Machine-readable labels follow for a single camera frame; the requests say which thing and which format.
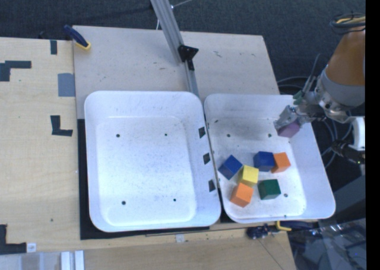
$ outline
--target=dark carpet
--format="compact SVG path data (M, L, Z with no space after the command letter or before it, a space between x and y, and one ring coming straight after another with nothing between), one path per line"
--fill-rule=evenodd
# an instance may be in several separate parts
M186 0L169 1L176 5ZM0 5L1 37L66 39L65 24L149 29L157 25L149 0L0 0ZM319 53L327 61L341 38L329 21L350 12L365 14L366 0L194 0L174 8L183 31L262 35L277 80L308 76ZM285 93L297 92L287 89ZM353 114L364 115L365 106ZM323 152L331 144L330 134L321 123L313 126ZM347 127L337 126L339 136ZM326 153L323 159L332 189L337 190L360 170L332 157Z

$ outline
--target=black clamp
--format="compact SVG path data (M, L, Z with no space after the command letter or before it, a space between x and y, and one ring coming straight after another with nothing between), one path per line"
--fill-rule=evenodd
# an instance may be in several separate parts
M186 46L186 45L180 45L178 47L179 56L182 62L187 61L188 68L190 71L194 71L194 64L192 63L192 58L194 58L194 56L198 53L198 51L199 49Z

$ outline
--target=orange cube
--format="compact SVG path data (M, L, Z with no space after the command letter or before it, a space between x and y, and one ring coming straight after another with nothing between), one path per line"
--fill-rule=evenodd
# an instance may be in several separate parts
M272 173L284 172L290 167L290 161L285 152L273 154L273 157L274 167L271 170Z
M244 208L251 202L252 195L254 194L254 189L244 185L244 183L239 183L235 188L233 188L230 202Z

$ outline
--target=blue cube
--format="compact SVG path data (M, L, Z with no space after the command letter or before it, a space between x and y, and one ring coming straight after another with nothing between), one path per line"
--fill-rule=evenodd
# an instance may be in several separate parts
M243 164L234 158L234 156L230 156L227 160L219 167L218 171L223 174L223 176L230 180L232 176L234 176L241 168Z
M259 171L268 172L272 170L274 166L273 153L260 151L254 156L254 167L258 168Z

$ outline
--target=gray tape marking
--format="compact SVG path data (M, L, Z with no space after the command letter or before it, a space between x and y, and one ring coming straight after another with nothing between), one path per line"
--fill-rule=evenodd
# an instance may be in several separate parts
M75 97L75 78L73 74L58 74L58 96Z

